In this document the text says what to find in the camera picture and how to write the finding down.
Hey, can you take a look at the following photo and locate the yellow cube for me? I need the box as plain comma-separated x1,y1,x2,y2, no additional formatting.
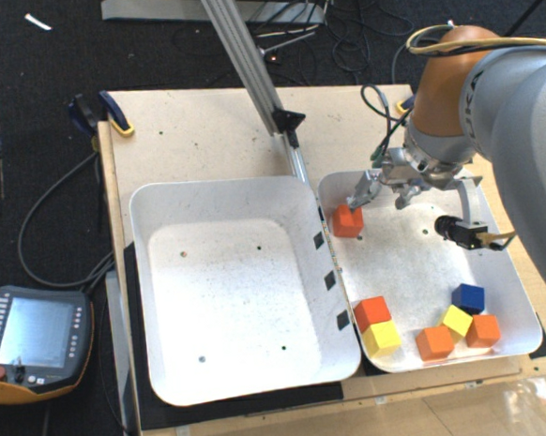
435,303,477,346
359,318,404,361

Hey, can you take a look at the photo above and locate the pale wood board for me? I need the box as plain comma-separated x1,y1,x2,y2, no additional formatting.
95,55,546,436

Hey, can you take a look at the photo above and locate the blue cube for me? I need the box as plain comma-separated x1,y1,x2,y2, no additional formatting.
448,281,488,318

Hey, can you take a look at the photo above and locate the orange cube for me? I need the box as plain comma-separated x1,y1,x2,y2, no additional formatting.
352,294,395,335
463,312,504,352
330,202,367,241
414,323,456,363

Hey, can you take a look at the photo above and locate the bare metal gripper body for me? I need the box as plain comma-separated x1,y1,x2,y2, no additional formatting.
378,143,465,196

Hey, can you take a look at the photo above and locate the black cylinder on white bracket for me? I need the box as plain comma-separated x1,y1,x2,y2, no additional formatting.
430,174,492,254

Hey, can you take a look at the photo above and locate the white plastic tray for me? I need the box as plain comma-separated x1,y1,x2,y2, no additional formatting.
314,156,546,379
127,167,366,411

